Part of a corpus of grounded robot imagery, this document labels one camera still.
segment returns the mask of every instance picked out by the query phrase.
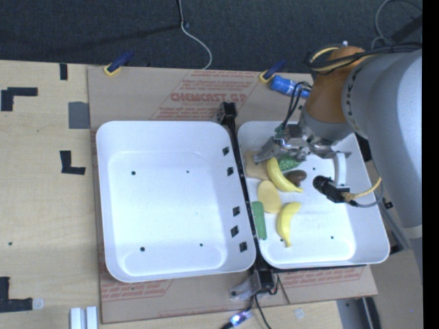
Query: dark carpet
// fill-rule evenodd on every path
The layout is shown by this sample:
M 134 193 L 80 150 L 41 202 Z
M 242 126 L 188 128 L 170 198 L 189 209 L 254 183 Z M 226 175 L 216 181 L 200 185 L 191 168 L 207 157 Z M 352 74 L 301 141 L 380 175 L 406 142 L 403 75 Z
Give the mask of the dark carpet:
M 321 46 L 370 49 L 385 0 L 182 0 L 210 69 L 263 71 L 278 60 L 307 72 Z M 379 27 L 391 43 L 422 42 L 423 0 L 390 0 Z M 177 0 L 0 0 L 0 59 L 201 69 L 206 50 L 180 29 Z

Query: cardboard sheet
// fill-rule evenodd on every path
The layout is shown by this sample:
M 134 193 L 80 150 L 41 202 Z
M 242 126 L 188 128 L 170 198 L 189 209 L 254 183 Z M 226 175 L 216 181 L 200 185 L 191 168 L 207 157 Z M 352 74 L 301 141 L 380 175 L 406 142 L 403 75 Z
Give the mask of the cardboard sheet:
M 237 127 L 246 121 L 282 121 L 290 98 L 271 91 L 255 72 L 123 67 L 114 77 L 108 77 L 100 66 L 89 66 L 87 71 L 102 322 L 245 308 L 245 302 L 230 300 L 228 289 L 244 281 L 246 272 L 136 284 L 111 277 L 104 260 L 95 135 L 99 126 L 114 120 L 209 121 L 223 101 L 236 103 Z M 297 82 L 312 81 L 305 74 L 282 76 Z M 298 111 L 291 120 L 298 120 Z M 281 290 L 261 298 L 262 306 L 377 293 L 369 266 L 300 270 L 281 273 L 280 279 Z

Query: white cable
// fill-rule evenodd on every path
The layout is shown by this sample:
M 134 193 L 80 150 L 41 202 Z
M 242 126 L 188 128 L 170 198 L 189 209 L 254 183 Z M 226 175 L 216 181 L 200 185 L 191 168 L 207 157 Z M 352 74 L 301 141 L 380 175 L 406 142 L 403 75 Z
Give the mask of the white cable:
M 389 45 L 392 44 L 392 42 L 390 40 L 388 40 L 383 33 L 381 33 L 381 30 L 379 29 L 378 26 L 378 16 L 381 13 L 381 10 L 383 9 L 384 5 L 387 4 L 390 0 L 384 0 L 383 3 L 379 6 L 377 13 L 375 14 L 375 29 L 377 30 L 378 36 L 372 41 L 372 46 L 371 49 L 373 49 L 375 47 L 375 42 L 378 40 L 384 40 L 386 43 L 388 43 Z
M 200 39 L 196 38 L 195 36 L 193 36 L 192 34 L 190 34 L 190 33 L 185 29 L 185 26 L 184 26 L 184 24 L 185 24 L 185 18 L 184 18 L 184 16 L 183 16 L 183 9 L 182 9 L 181 0 L 178 0 L 178 7 L 179 7 L 179 9 L 180 9 L 180 20 L 181 20 L 180 27 L 181 27 L 181 30 L 182 30 L 183 33 L 185 33 L 188 37 L 194 39 L 194 40 L 195 40 L 196 42 L 198 42 L 202 47 L 204 47 L 204 48 L 206 49 L 207 53 L 209 54 L 209 62 L 208 62 L 208 64 L 207 64 L 206 66 L 203 67 L 203 69 L 208 69 L 208 68 L 210 67 L 210 65 L 211 65 L 211 63 L 212 63 L 212 59 L 213 59 L 213 57 L 212 57 L 212 53 L 211 53 L 211 50 L 210 50 L 210 49 L 206 46 L 206 44 L 204 44 Z

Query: white tray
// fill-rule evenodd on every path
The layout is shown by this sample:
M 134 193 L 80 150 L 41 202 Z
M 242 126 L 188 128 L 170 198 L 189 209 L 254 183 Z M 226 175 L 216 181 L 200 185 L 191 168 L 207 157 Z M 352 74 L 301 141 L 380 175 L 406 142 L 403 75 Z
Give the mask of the white tray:
M 258 150 L 274 135 L 280 122 L 247 122 L 238 131 L 241 156 L 249 149 Z M 355 136 L 339 143 L 336 150 L 350 151 L 346 160 L 346 184 L 352 192 L 362 192 L 371 183 Z M 265 213 L 267 239 L 259 241 L 261 255 L 279 269 L 365 265 L 383 262 L 389 254 L 389 243 L 378 207 L 356 208 L 335 204 L 319 193 L 312 182 L 317 175 L 334 178 L 334 162 L 310 155 L 296 169 L 307 172 L 300 185 L 303 193 L 280 193 L 283 203 L 298 201 L 302 207 L 292 219 L 292 246 L 285 247 L 276 231 L 276 215 Z M 250 201 L 257 201 L 260 180 L 246 178 Z M 358 199 L 373 202 L 369 194 Z
M 248 269 L 256 257 L 228 132 L 113 121 L 97 131 L 109 272 L 140 282 Z

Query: banana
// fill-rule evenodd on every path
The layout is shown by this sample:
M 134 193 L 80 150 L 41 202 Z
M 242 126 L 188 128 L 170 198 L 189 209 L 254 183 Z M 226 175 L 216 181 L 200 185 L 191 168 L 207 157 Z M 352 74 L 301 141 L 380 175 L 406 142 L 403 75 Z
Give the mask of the banana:
M 283 175 L 281 169 L 279 168 L 279 163 L 277 162 L 277 159 L 275 157 L 271 157 L 267 161 L 267 172 L 271 181 L 280 191 L 296 191 L 298 193 L 303 192 L 302 188 L 298 188 Z
M 291 241 L 289 237 L 291 218 L 300 210 L 302 204 L 300 202 L 290 202 L 282 207 L 277 217 L 276 230 L 285 241 L 285 246 L 290 247 Z

